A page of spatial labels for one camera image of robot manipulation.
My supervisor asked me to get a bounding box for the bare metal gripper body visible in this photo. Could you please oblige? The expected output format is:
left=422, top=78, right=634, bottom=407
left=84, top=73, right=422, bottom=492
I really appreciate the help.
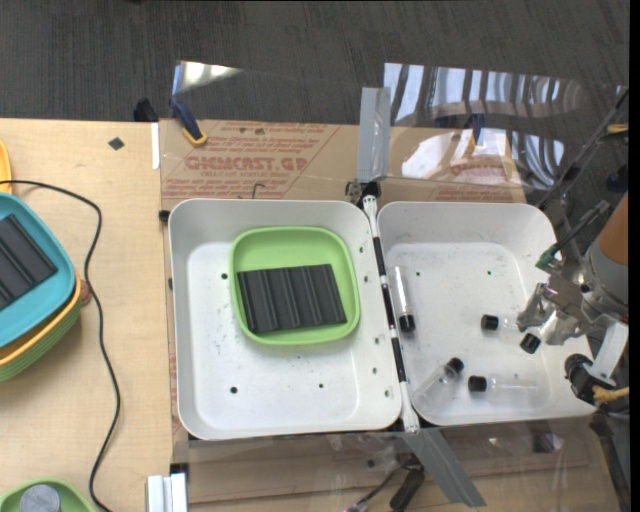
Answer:
left=536, top=272, right=629, bottom=335

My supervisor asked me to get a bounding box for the clear vial with black cap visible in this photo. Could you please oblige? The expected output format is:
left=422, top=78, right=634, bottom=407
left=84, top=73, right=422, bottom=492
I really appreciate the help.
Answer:
left=467, top=374, right=542, bottom=403
left=480, top=313, right=522, bottom=335
left=393, top=265, right=417, bottom=334
left=413, top=356, right=466, bottom=409
left=519, top=327, right=549, bottom=355

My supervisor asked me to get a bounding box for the white plastic tray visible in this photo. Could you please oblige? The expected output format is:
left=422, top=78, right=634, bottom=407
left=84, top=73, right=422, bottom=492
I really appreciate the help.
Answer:
left=375, top=201, right=599, bottom=428
left=168, top=198, right=404, bottom=442

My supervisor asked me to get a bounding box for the thin black and white rod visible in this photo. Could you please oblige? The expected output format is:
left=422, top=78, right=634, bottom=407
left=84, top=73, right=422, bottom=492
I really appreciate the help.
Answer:
left=362, top=194, right=421, bottom=434

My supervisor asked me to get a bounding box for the black ribbed rack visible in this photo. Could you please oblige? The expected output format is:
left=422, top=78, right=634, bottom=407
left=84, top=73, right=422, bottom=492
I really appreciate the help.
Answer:
left=0, top=213, right=58, bottom=312
left=236, top=263, right=349, bottom=336

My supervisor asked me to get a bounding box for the green plate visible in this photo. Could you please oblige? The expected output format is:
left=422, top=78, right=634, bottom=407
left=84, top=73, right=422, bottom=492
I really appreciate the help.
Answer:
left=229, top=226, right=362, bottom=347
left=0, top=477, right=97, bottom=512
left=0, top=298, right=84, bottom=384

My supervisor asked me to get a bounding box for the brown cardboard board red print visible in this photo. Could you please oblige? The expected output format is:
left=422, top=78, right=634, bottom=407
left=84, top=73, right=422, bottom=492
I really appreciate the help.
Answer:
left=158, top=118, right=604, bottom=504

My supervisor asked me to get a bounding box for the orange plate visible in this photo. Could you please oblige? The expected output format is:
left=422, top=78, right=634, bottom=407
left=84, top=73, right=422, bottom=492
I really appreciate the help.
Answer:
left=0, top=272, right=83, bottom=369

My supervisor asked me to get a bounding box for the blue plate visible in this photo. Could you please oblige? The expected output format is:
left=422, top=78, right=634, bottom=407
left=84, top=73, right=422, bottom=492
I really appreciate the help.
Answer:
left=0, top=192, right=77, bottom=349

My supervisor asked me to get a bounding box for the grey can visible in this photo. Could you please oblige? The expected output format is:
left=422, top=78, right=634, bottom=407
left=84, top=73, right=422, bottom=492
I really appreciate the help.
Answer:
left=18, top=483, right=63, bottom=512

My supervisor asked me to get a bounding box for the yellow plate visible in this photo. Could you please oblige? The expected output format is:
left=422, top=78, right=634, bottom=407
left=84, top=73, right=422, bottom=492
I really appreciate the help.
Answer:
left=0, top=139, right=13, bottom=195

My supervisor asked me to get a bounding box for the black cylinder on white bracket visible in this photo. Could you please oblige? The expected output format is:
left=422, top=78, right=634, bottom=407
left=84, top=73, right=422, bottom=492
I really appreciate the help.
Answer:
left=564, top=322, right=629, bottom=402

